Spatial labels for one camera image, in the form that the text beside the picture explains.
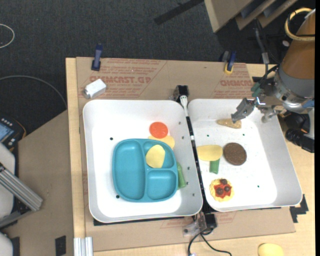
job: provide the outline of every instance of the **wooden table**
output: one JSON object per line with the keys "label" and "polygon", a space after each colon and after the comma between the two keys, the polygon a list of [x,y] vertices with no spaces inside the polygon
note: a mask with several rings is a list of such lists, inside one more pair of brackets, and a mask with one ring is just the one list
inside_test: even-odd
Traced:
{"label": "wooden table", "polygon": [[[247,64],[250,76],[262,76],[264,65]],[[79,106],[77,87],[77,62],[75,58],[66,59],[66,82],[69,119],[70,139],[70,164],[72,184],[72,207],[73,207],[73,230],[75,238],[86,237],[84,196],[81,163],[81,140],[79,134]],[[287,147],[292,158],[293,165],[305,195],[308,211],[298,216],[298,223],[295,224],[296,232],[288,234],[277,234],[257,237],[246,237],[237,239],[211,241],[213,247],[226,250],[233,256],[255,256],[258,246],[262,243],[275,243],[280,245],[286,256],[316,255],[315,245],[315,155],[302,150],[291,142]],[[110,251],[95,252],[95,256],[186,256],[187,243],[150,246],[131,249],[119,249]],[[191,252],[197,256],[220,255],[213,252],[205,242],[192,244]]]}

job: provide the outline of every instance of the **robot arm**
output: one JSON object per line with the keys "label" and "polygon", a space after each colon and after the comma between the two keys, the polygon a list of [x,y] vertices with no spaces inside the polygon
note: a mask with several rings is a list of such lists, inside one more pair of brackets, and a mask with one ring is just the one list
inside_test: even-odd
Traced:
{"label": "robot arm", "polygon": [[[299,13],[307,13],[305,21],[296,35],[290,32],[290,20]],[[288,140],[307,151],[314,152],[314,115],[315,115],[315,34],[316,10],[301,8],[291,13],[285,22],[285,32],[292,43],[279,66],[271,68],[260,82],[251,89],[253,99],[244,98],[237,111],[231,114],[233,122],[247,117],[256,107],[263,115],[265,123],[277,114],[294,112],[308,114],[310,130],[308,134],[286,134]],[[270,72],[275,72],[267,79]]]}

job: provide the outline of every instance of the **white eraser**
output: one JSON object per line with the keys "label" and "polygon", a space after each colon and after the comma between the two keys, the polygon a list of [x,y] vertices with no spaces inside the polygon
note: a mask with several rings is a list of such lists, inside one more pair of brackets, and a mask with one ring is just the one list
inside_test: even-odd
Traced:
{"label": "white eraser", "polygon": [[86,99],[93,99],[103,94],[107,89],[107,85],[101,80],[95,80],[94,82],[88,84],[83,90],[83,96]]}

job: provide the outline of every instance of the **white tray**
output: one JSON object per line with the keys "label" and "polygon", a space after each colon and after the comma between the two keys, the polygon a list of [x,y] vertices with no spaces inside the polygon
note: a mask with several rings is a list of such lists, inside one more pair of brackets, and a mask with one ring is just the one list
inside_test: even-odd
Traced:
{"label": "white tray", "polygon": [[[220,212],[293,206],[302,200],[301,187],[292,164],[279,120],[274,116],[262,123],[262,114],[254,109],[241,120],[241,129],[216,123],[231,118],[241,99],[195,99],[188,105],[196,146],[235,142],[247,154],[242,165],[220,158],[218,174],[209,172],[209,162],[199,160],[205,197]],[[234,196],[218,202],[210,195],[210,183],[218,178],[229,180]]]}
{"label": "white tray", "polygon": [[[192,216],[203,205],[201,188],[183,108],[172,100],[89,101],[83,109],[89,209],[103,223]],[[117,143],[147,139],[153,122],[167,125],[175,140],[175,158],[187,186],[160,202],[130,202],[117,198],[112,156]]]}

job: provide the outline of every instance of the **black floor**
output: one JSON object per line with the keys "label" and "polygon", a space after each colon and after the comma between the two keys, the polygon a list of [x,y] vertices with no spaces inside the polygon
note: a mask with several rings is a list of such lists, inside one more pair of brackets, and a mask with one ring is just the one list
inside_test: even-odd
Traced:
{"label": "black floor", "polygon": [[[163,14],[190,0],[11,0],[0,4],[0,113],[24,125],[28,133],[66,107],[66,57],[93,57],[97,43],[102,57],[185,61],[219,60],[225,51],[236,51],[236,61],[262,63],[254,23],[239,30],[232,19],[213,33],[206,6],[197,1],[189,10]],[[300,7],[315,8],[315,0],[298,0],[264,28],[277,58],[286,49],[284,23]],[[8,76],[30,76],[3,79]]]}

